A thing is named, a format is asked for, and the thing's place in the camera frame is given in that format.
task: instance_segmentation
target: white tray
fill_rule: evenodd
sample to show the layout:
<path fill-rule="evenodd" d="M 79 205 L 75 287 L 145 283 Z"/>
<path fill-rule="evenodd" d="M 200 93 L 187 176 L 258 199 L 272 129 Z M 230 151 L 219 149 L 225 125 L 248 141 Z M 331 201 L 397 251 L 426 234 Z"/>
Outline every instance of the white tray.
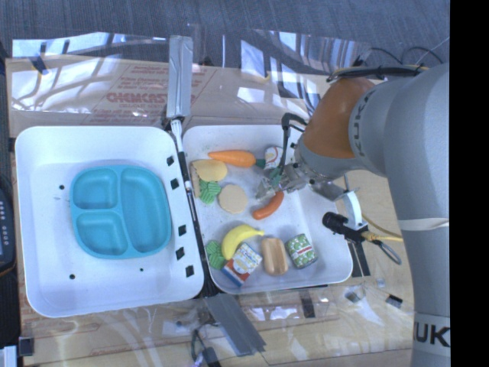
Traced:
<path fill-rule="evenodd" d="M 292 129 L 289 143 L 296 142 L 298 137 L 299 132 Z M 259 158 L 267 147 L 281 147 L 282 140 L 283 131 L 279 125 L 196 126 L 183 136 L 183 147 L 190 164 L 198 159 L 208 159 L 207 154 L 210 151 L 229 149 L 248 150 Z M 292 154 L 293 151 L 289 148 L 288 159 Z M 226 184 L 237 184 L 244 189 L 249 199 L 248 208 L 238 215 L 227 213 L 217 202 L 205 205 L 201 200 L 195 200 L 204 245 L 213 239 L 221 242 L 228 230 L 244 222 L 254 228 L 263 229 L 265 236 L 278 237 L 284 242 L 305 233 L 319 259 L 307 268 L 296 269 L 288 258 L 290 269 L 279 277 L 268 275 L 263 265 L 260 265 L 241 287 L 220 271 L 210 268 L 215 284 L 230 294 L 248 294 L 333 284 L 349 278 L 353 263 L 348 244 L 341 235 L 333 235 L 322 224 L 322 217 L 326 212 L 337 212 L 336 205 L 306 187 L 291 194 L 286 193 L 282 205 L 272 216 L 255 220 L 251 212 L 260 206 L 254 195 L 262 175 L 263 171 L 255 166 L 246 169 L 228 166 L 228 175 L 219 184 L 222 187 Z M 253 237 L 246 242 L 260 252 L 260 240 L 260 237 Z"/>
<path fill-rule="evenodd" d="M 27 296 L 39 314 L 67 317 L 186 300 L 200 292 L 204 276 L 192 215 L 173 139 L 166 132 L 148 127 L 34 127 L 18 136 L 15 156 Z M 146 167 L 163 181 L 172 238 L 157 254 L 96 258 L 76 242 L 71 181 L 81 170 L 104 164 Z M 179 183 L 176 189 L 173 179 Z M 182 235 L 181 226 L 186 229 Z M 184 256 L 177 259 L 180 248 Z"/>

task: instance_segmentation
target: green can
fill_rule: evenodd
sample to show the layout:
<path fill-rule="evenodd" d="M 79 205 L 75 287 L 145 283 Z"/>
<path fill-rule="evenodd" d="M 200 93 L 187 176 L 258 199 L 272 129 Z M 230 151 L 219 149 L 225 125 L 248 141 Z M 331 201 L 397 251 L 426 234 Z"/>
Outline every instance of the green can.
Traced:
<path fill-rule="evenodd" d="M 318 255 L 305 234 L 299 234 L 285 243 L 285 248 L 298 269 L 305 268 L 316 262 Z"/>

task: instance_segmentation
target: toy banana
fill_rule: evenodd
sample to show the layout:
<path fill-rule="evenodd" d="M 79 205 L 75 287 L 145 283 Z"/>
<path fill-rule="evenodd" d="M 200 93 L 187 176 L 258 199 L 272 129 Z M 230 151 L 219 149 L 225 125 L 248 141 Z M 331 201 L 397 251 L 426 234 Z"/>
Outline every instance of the toy banana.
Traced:
<path fill-rule="evenodd" d="M 241 224 L 231 229 L 222 240 L 221 250 L 222 256 L 226 260 L 230 260 L 236 253 L 238 246 L 245 239 L 255 235 L 264 235 L 265 231 L 254 229 L 248 224 Z"/>

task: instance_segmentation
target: orange carrot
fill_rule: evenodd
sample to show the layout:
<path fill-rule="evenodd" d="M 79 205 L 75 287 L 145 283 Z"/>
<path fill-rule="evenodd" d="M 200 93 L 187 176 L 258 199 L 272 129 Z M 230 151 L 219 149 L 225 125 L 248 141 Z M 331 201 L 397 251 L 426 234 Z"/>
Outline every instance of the orange carrot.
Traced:
<path fill-rule="evenodd" d="M 208 156 L 216 161 L 223 161 L 239 167 L 251 167 L 257 162 L 251 152 L 243 150 L 214 151 L 209 152 Z"/>
<path fill-rule="evenodd" d="M 252 213 L 253 219 L 255 220 L 261 220 L 264 219 L 268 216 L 270 216 L 272 213 L 274 213 L 280 206 L 280 204 L 283 201 L 283 197 L 285 195 L 283 194 L 283 191 L 280 190 L 275 193 L 275 196 L 273 196 L 268 204 L 266 206 L 263 206 L 257 210 L 255 210 Z"/>

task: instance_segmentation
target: blue plate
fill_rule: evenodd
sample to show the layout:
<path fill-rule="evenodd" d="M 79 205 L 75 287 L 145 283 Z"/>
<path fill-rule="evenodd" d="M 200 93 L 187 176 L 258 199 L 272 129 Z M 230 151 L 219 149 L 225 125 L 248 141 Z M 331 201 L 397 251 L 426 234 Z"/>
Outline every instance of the blue plate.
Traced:
<path fill-rule="evenodd" d="M 143 167 L 92 167 L 71 183 L 70 208 L 79 245 L 99 258 L 144 257 L 171 238 L 164 186 Z"/>

